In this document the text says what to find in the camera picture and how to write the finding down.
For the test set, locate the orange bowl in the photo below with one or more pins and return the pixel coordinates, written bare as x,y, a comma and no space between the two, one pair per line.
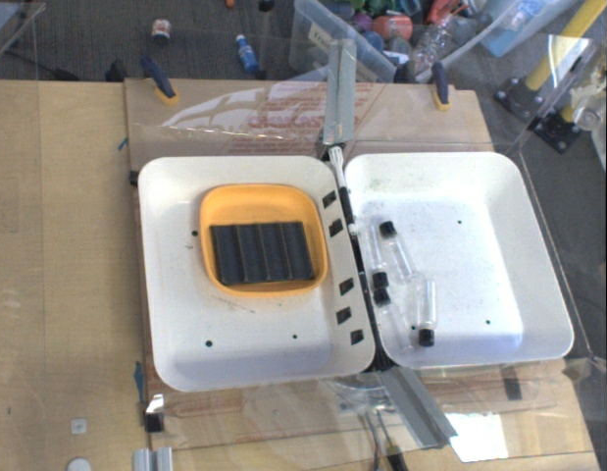
259,204

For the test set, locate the black ribbed tray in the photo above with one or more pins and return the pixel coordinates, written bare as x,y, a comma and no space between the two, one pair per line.
261,253

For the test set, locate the clear plastic bottle black cap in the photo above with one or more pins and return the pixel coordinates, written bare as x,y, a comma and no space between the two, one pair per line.
380,279
426,337
387,229
381,297

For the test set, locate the white plastic tray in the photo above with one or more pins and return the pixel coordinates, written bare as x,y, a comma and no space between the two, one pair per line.
474,263
254,341

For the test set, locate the blue plastic bottle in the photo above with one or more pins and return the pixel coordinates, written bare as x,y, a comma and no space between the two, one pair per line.
246,55

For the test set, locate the clear plastic storage bin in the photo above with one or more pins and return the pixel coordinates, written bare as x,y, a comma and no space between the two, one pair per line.
533,3
381,22

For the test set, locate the small red and white can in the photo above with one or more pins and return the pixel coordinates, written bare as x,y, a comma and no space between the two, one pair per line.
161,30

